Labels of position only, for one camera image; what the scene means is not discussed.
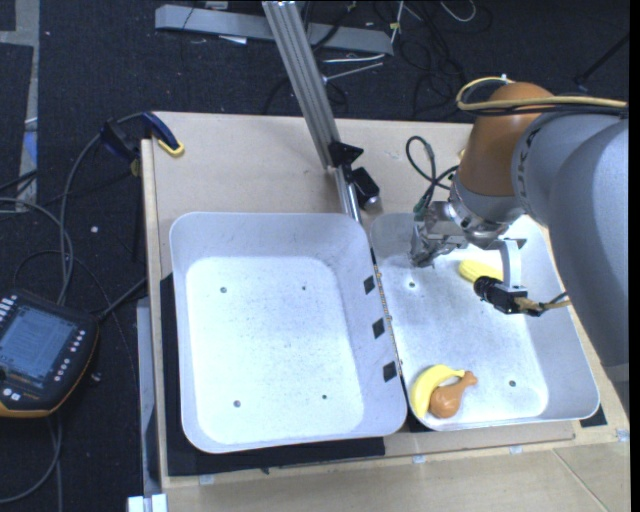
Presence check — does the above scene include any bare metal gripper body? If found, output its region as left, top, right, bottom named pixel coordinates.
left=413, top=197, right=510, bottom=251

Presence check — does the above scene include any white plastic tray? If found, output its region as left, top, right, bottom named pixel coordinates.
left=368, top=211, right=601, bottom=433
left=168, top=211, right=409, bottom=455

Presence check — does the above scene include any yellow banana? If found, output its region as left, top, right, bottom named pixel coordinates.
left=409, top=363, right=467, bottom=418

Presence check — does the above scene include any yellow corn cob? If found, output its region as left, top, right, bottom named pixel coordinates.
left=457, top=258, right=504, bottom=285

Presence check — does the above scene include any black block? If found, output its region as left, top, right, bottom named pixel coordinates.
left=350, top=166, right=382, bottom=210

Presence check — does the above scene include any brown chicken drumstick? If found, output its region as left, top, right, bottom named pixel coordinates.
left=429, top=370, right=479, bottom=420

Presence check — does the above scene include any black cylinder on white bracket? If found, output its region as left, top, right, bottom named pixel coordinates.
left=472, top=237, right=529, bottom=317

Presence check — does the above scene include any pale wood board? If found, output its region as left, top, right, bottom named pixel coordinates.
left=141, top=110, right=630, bottom=494

